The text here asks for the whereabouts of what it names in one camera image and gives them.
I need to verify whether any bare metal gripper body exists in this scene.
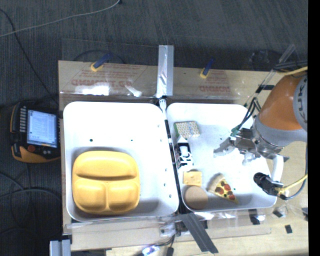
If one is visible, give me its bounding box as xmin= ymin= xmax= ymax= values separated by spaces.
xmin=229 ymin=127 xmax=284 ymax=159

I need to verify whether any yellow cheese slice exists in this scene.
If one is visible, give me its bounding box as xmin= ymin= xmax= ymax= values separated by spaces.
xmin=182 ymin=170 xmax=203 ymax=187

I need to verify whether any white plastic tray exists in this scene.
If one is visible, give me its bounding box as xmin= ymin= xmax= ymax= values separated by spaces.
xmin=165 ymin=102 xmax=279 ymax=214
xmin=62 ymin=100 xmax=181 ymax=223

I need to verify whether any green and cream packet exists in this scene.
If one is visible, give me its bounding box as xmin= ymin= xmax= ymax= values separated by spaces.
xmin=173 ymin=120 xmax=201 ymax=139

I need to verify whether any yellow divided plate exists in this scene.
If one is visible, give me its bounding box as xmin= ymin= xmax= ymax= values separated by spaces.
xmin=71 ymin=150 xmax=141 ymax=216

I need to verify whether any pizza slice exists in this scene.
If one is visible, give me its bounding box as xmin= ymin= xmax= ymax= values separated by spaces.
xmin=207 ymin=173 xmax=239 ymax=205

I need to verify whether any brown round biscuit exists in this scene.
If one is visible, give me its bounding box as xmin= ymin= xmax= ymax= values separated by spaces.
xmin=184 ymin=185 xmax=209 ymax=211

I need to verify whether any white and black carton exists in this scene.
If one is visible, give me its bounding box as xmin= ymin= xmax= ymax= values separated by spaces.
xmin=174 ymin=136 xmax=195 ymax=169

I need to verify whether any black cylinder on white bracket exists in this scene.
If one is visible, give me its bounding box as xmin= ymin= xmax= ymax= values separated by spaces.
xmin=253 ymin=153 xmax=291 ymax=197

